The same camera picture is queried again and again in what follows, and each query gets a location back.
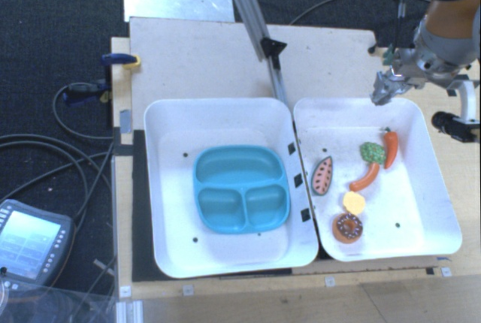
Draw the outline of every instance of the watermelon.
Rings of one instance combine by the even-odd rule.
[[[328,156],[318,163],[311,180],[311,188],[316,195],[325,195],[332,179],[332,157]]]

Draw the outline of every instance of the black carpet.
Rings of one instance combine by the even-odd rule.
[[[297,15],[324,0],[259,0],[268,23],[290,23]],[[400,46],[411,42],[412,28],[427,4],[408,1],[407,20]],[[392,42],[396,7],[392,0],[338,0],[301,18],[297,24],[370,29],[381,46]],[[123,22],[123,0],[0,0],[0,137],[9,134],[41,134],[75,145],[85,153],[108,149],[108,140],[84,140],[65,132],[53,117],[55,93],[75,82],[104,77],[99,59],[110,52],[110,38],[128,36]],[[111,135],[107,108],[98,101],[67,108],[59,114],[74,130]],[[41,147],[0,149],[0,197],[26,181],[65,163],[58,153]],[[85,169],[89,183],[95,171]],[[81,181],[70,169],[15,196],[35,207],[74,215],[83,202]],[[97,258],[108,263],[113,255],[110,192],[100,182],[92,196],[70,260],[56,287],[86,291],[100,270]],[[93,290],[104,294],[111,279],[105,276]]]

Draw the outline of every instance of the toy broccoli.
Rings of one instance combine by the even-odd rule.
[[[386,152],[384,152],[383,146],[370,142],[361,145],[361,156],[368,163],[376,162],[380,165],[386,160]]]

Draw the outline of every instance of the blue divided tray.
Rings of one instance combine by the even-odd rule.
[[[206,149],[194,163],[194,192],[202,221],[221,234],[269,231],[289,215],[283,163],[263,146]]]

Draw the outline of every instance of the donut sprinkles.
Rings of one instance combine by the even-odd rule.
[[[362,222],[356,215],[342,213],[333,223],[334,237],[342,243],[354,243],[362,235]]]

